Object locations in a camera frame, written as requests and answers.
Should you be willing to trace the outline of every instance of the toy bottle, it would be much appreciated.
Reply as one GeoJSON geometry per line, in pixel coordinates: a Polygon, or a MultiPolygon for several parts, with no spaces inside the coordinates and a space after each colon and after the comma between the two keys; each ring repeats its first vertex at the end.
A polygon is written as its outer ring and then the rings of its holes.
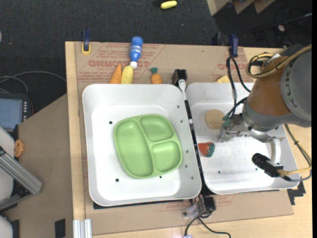
{"type": "Polygon", "coordinates": [[[141,57],[142,52],[142,45],[143,45],[143,39],[139,36],[134,36],[131,41],[131,47],[130,47],[130,66],[134,69],[138,66],[137,61],[141,57]]]}

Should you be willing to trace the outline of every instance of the black floor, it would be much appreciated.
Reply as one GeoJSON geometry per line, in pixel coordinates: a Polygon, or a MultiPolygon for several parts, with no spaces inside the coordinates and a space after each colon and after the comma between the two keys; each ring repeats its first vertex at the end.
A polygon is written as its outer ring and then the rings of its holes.
{"type": "MultiPolygon", "coordinates": [[[[222,42],[235,33],[244,47],[283,47],[312,43],[312,17],[260,33],[249,30],[302,17],[312,12],[312,0],[276,0],[256,13],[253,5],[237,15],[229,3],[214,17],[206,0],[177,0],[162,11],[157,0],[0,0],[0,77],[25,71],[48,71],[65,77],[65,41],[80,41],[85,26],[92,41],[130,42],[135,35],[145,43],[210,45],[216,33],[222,42]]],[[[21,76],[29,87],[34,111],[66,93],[65,83],[42,74],[21,76]]],[[[11,93],[23,93],[15,80],[1,83],[11,93]]]]}

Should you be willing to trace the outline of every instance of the divided green plate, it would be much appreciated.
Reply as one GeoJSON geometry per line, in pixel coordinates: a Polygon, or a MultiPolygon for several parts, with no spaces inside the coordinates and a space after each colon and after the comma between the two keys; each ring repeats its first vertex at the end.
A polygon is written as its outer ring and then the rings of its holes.
{"type": "Polygon", "coordinates": [[[142,179],[178,168],[183,153],[172,124],[160,115],[142,115],[118,122],[114,128],[117,154],[125,171],[142,179]]]}

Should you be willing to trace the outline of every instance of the orange toy vegetable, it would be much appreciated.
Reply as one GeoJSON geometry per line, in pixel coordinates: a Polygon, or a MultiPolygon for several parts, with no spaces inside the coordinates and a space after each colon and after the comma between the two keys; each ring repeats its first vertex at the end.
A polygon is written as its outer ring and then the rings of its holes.
{"type": "Polygon", "coordinates": [[[161,75],[158,74],[158,68],[151,68],[151,72],[153,73],[151,76],[151,83],[152,84],[162,84],[163,79],[161,75]]]}
{"type": "Polygon", "coordinates": [[[207,143],[199,143],[198,149],[201,152],[201,154],[205,155],[206,157],[211,157],[214,152],[215,145],[212,142],[207,143]]]}
{"type": "Polygon", "coordinates": [[[109,81],[109,84],[121,84],[121,64],[118,64],[117,68],[114,70],[112,77],[109,81]]]}

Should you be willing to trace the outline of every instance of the yellow clamp pad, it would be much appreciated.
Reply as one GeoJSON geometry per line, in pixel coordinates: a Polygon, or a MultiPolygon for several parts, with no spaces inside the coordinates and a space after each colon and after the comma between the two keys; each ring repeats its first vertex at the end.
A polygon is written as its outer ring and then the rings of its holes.
{"type": "Polygon", "coordinates": [[[161,9],[169,9],[169,8],[172,8],[172,7],[175,7],[177,6],[177,2],[176,1],[167,1],[167,2],[164,2],[160,5],[161,9]]]}
{"type": "Polygon", "coordinates": [[[88,51],[84,51],[84,44],[81,44],[81,53],[83,53],[84,55],[89,55],[91,51],[91,45],[89,43],[89,47],[88,47],[88,51]]]}

